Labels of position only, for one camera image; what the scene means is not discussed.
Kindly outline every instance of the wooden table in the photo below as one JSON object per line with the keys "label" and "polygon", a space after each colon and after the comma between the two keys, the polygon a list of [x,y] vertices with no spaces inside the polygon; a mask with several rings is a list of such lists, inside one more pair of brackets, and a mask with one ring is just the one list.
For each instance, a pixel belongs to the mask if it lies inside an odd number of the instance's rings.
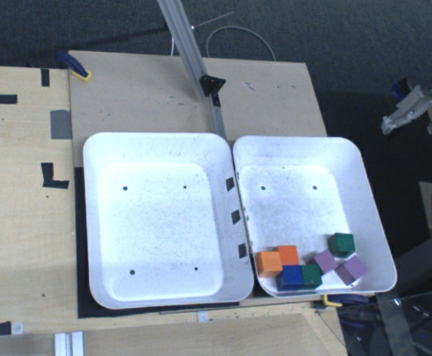
{"label": "wooden table", "polygon": [[[271,340],[277,339],[276,342],[286,341],[284,347],[288,348],[298,344],[303,355],[311,355],[309,349],[321,349],[318,355],[346,355],[338,339],[342,335],[336,312],[328,309],[321,318],[310,307],[309,300],[318,297],[291,300],[249,297],[240,307],[209,311],[210,323],[197,323],[193,311],[77,318],[73,167],[79,165],[80,153],[74,146],[73,157],[71,139],[51,139],[50,112],[70,110],[74,106],[70,96],[78,96],[85,88],[91,88],[96,96],[105,94],[99,85],[108,83],[108,76],[92,69],[93,62],[103,60],[111,67],[122,64],[133,71],[119,80],[123,85],[138,87],[130,89],[133,91],[130,98],[139,112],[146,115],[136,120],[140,131],[165,131],[165,128],[167,131],[209,131],[210,123],[205,119],[207,107],[197,105],[192,97],[177,57],[84,52],[74,55],[80,56],[81,61],[89,61],[84,63],[93,72],[88,85],[69,77],[67,70],[52,69],[50,86],[43,87],[39,69],[0,67],[0,94],[18,96],[17,105],[0,105],[0,322],[23,323],[25,334],[34,336],[30,341],[56,332],[85,331],[86,349],[96,347],[102,350],[101,354],[112,344],[116,350],[112,339],[119,341],[122,353],[125,344],[132,349],[137,341],[142,349],[151,350],[153,343],[148,337],[157,329],[164,334],[158,337],[160,350],[165,344],[184,348],[182,337],[190,339],[193,329],[201,326],[200,341],[227,344],[229,348],[233,344],[233,351],[249,343],[261,342],[266,348]],[[227,79],[220,96],[229,142],[245,134],[326,136],[306,65],[224,59],[207,59],[206,64],[212,75]],[[111,67],[109,73],[119,73]],[[117,90],[118,86],[109,93],[116,96]],[[74,119],[82,115],[107,120],[108,130],[125,130],[115,118],[119,112],[76,111],[73,112],[75,140],[83,140],[93,130],[76,130]],[[69,180],[68,189],[42,186],[42,162],[54,164],[54,178]],[[284,329],[280,334],[285,335],[272,334],[260,340],[255,334],[263,329],[269,331],[271,321],[279,323],[278,327]],[[130,336],[136,327],[144,329],[138,336]],[[242,328],[246,332],[239,333],[240,343],[233,334]],[[300,343],[295,341],[297,336],[288,336],[294,333],[304,334],[310,340],[302,342],[305,348],[300,348]],[[26,336],[22,335],[19,341],[26,343],[29,340]],[[180,339],[179,343],[174,343],[176,339]],[[16,337],[2,338],[0,344],[6,347],[12,341],[16,347]],[[200,350],[200,344],[196,346],[194,341],[186,344],[187,353],[180,352],[191,355],[188,350],[192,349],[198,354],[195,350]],[[224,353],[229,348],[222,348],[221,354],[230,354]],[[234,354],[245,353],[234,351]]]}

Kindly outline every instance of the gray cable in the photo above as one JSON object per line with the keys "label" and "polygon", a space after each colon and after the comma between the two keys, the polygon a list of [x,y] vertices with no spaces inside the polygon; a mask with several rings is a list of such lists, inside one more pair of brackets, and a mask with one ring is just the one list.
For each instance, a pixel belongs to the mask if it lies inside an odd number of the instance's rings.
{"label": "gray cable", "polygon": [[247,29],[246,27],[237,27],[237,26],[227,26],[227,27],[219,27],[216,30],[214,30],[207,38],[206,40],[206,54],[207,57],[210,58],[210,54],[209,54],[209,41],[210,39],[213,38],[214,34],[220,32],[221,30],[241,30],[242,32],[246,32],[251,34],[252,36],[255,36],[256,38],[258,38],[260,41],[262,41],[262,43],[265,45],[265,47],[268,49],[268,51],[270,51],[270,54],[273,58],[274,61],[276,61],[276,57],[275,57],[275,53],[273,52],[272,48],[270,47],[270,45],[268,44],[268,42],[266,42],[260,35],[258,35],[257,33],[253,32],[250,29]]}

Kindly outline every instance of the red-orange cube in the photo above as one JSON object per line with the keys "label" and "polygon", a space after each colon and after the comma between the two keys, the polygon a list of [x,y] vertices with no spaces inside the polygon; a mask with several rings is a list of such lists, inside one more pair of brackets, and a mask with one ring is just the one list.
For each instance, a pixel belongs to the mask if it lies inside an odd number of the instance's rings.
{"label": "red-orange cube", "polygon": [[280,245],[276,247],[280,254],[282,265],[299,265],[298,249],[296,245]]}
{"label": "red-orange cube", "polygon": [[276,277],[282,271],[282,261],[278,252],[259,252],[255,256],[260,277]]}

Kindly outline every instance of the wooden block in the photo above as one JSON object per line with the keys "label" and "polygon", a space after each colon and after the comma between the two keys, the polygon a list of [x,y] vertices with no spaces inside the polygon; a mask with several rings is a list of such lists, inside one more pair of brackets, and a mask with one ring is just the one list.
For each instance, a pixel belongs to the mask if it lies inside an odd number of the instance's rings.
{"label": "wooden block", "polygon": [[276,276],[276,288],[278,291],[293,291],[303,287],[302,267],[300,265],[286,265]]}
{"label": "wooden block", "polygon": [[354,236],[335,233],[328,239],[328,248],[334,257],[349,257],[356,251]]}
{"label": "wooden block", "polygon": [[298,249],[295,245],[280,245],[276,250],[280,253],[282,265],[299,265]]}
{"label": "wooden block", "polygon": [[316,289],[322,284],[321,269],[318,265],[303,265],[302,276],[303,276],[303,288],[305,289]]}
{"label": "wooden block", "polygon": [[276,277],[282,271],[282,261],[278,252],[259,252],[255,261],[260,277]]}
{"label": "wooden block", "polygon": [[331,270],[334,270],[339,265],[334,259],[334,256],[329,252],[329,249],[318,253],[313,259],[310,261],[310,264],[318,265],[319,269],[323,274],[328,273]]}
{"label": "wooden block", "polygon": [[336,269],[337,275],[341,277],[341,280],[346,285],[358,280],[366,271],[367,267],[356,255]]}

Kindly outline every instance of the blue cube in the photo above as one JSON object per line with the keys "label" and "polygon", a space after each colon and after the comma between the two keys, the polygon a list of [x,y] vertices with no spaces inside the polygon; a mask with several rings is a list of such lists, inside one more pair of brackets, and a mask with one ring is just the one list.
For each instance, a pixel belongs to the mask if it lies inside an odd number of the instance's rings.
{"label": "blue cube", "polygon": [[278,291],[297,290],[305,283],[300,265],[283,265],[283,270],[275,278]]}

